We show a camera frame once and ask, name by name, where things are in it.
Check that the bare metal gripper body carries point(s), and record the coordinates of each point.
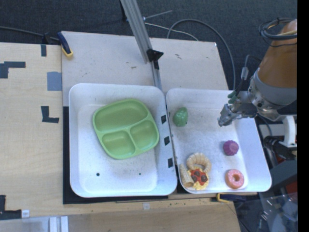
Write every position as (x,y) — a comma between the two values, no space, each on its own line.
(246,106)

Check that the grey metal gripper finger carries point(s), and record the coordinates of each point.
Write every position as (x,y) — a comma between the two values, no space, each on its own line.
(223,121)
(228,109)

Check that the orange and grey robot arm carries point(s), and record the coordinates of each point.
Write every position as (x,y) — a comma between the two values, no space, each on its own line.
(280,64)

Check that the white plastic tray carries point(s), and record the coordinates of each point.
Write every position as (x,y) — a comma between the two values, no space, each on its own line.
(120,175)
(207,134)

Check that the purple grapes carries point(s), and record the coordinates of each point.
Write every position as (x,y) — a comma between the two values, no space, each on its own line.
(230,148)

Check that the green toy pepper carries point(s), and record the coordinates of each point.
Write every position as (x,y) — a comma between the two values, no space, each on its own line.
(180,117)

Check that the pink doughnut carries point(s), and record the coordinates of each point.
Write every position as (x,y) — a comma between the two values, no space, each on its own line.
(229,179)

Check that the yellow pizza slice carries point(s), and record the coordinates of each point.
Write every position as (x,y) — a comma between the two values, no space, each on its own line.
(201,184)

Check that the green divided plate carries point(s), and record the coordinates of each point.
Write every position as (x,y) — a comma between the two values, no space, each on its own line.
(125,128)

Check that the pale flat board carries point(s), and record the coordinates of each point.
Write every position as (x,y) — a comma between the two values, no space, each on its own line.
(108,57)

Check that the black cylinder on white bracket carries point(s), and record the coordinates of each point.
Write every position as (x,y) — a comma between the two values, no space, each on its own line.
(281,145)

